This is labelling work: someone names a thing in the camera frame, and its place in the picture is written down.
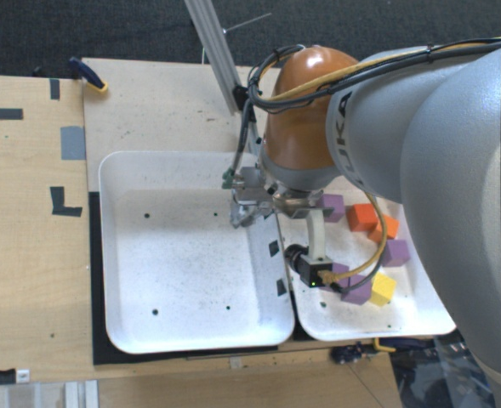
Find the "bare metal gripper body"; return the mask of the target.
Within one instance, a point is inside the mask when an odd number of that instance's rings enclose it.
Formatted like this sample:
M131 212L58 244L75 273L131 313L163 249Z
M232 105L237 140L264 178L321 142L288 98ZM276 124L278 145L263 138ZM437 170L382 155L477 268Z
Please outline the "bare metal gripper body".
M258 167L242 167L231 175L231 203L237 202L253 208L258 204L271 204L273 214L284 214L288 218L305 218L311 211L323 212L318 206L323 196L320 191L293 190L267 176Z

